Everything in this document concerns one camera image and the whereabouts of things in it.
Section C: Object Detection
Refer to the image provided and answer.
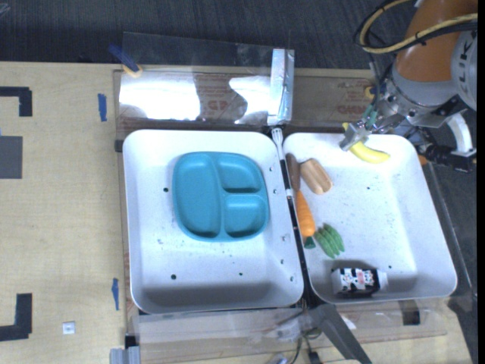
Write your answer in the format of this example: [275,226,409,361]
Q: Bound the yellow banana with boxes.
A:
[342,122,392,165]

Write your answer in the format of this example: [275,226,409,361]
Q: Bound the orange carrot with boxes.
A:
[295,190,318,250]

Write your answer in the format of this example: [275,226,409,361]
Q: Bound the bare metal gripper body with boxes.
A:
[372,83,445,134]

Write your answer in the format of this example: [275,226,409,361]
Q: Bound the green pea pods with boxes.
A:
[314,223,346,260]

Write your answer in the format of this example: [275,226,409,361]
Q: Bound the blue divided plate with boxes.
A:
[171,151,271,243]

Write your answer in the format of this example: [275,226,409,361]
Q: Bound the white plastic tray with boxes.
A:
[121,128,305,315]
[282,131,458,306]

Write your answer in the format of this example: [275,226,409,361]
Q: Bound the thin black and white rod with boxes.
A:
[271,127,311,310]

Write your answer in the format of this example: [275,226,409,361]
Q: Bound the cow print milk carton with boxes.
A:
[330,266,390,298]

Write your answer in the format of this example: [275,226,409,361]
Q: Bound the tan bread bun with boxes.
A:
[299,158,334,196]

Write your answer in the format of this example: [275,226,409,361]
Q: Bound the black cylinder on white bracket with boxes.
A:
[423,111,477,174]

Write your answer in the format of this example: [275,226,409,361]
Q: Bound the brown sausage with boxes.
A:
[284,152,302,193]

